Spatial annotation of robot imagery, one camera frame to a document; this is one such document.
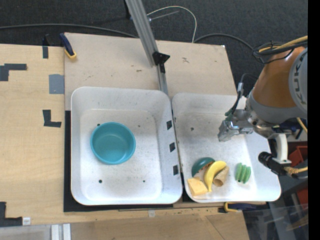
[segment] white tray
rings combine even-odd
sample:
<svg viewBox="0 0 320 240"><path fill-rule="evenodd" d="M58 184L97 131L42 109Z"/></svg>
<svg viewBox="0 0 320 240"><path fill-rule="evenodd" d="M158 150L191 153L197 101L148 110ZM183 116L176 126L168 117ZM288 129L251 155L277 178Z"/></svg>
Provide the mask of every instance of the white tray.
<svg viewBox="0 0 320 240"><path fill-rule="evenodd" d="M198 203L211 202L271 202L279 198L281 186L278 176L258 161L262 151L270 152L267 139L252 133L233 136L219 142L218 133L222 120L236 101L233 95L178 93L172 99L176 138L178 142L185 190ZM245 99L238 108L245 107ZM212 185L212 192L192 197L187 180L192 177L193 164L202 157L223 160L229 173L223 186ZM235 180L238 163L251 167L251 177L246 184Z"/></svg>
<svg viewBox="0 0 320 240"><path fill-rule="evenodd" d="M172 204L182 195L169 97L159 90L80 87L71 96L71 192L80 204ZM100 162L90 148L98 124L118 122L134 134L133 156Z"/></svg>

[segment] yellow banana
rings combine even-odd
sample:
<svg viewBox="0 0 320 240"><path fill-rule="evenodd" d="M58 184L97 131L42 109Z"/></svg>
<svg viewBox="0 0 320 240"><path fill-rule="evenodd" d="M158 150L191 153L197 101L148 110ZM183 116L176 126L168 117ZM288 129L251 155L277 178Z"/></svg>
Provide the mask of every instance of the yellow banana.
<svg viewBox="0 0 320 240"><path fill-rule="evenodd" d="M204 172L204 183L206 184L208 191L211 192L212 184L214 177L223 169L225 168L227 163L225 161L215 161L212 163Z"/></svg>

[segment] yellow cheese wedge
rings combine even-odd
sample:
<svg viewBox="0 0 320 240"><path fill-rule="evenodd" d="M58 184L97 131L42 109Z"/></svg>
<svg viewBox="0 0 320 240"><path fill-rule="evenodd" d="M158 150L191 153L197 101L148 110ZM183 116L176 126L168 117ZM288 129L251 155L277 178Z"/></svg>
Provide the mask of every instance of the yellow cheese wedge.
<svg viewBox="0 0 320 240"><path fill-rule="evenodd" d="M203 195L208 192L206 185L199 177L189 178L187 181L193 197Z"/></svg>

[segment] white cable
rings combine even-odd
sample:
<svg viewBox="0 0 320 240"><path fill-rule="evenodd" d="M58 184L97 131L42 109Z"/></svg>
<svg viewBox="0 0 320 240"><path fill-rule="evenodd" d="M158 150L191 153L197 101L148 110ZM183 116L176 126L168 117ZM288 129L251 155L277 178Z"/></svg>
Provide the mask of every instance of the white cable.
<svg viewBox="0 0 320 240"><path fill-rule="evenodd" d="M167 7L160 8L160 9L154 10L152 12L149 12L147 14L147 16L154 14L156 12L162 11L164 9L168 9L168 8L181 8L181 9L188 11L193 16L193 18L194 18L194 31L193 31L193 36L192 36L192 43L193 43L195 41L195 36L196 36L196 31L197 31L197 19L196 19L196 16L189 9L184 8L182 6L179 6L179 5L172 5L172 6L167 6Z"/></svg>

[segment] teal bowl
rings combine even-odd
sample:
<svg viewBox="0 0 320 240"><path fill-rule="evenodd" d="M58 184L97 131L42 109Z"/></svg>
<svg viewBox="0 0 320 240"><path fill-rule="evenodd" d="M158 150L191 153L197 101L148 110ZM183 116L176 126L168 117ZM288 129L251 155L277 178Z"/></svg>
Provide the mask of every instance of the teal bowl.
<svg viewBox="0 0 320 240"><path fill-rule="evenodd" d="M119 165L133 156L136 150L136 139L125 125L106 122L93 130L90 146L101 162L107 165Z"/></svg>

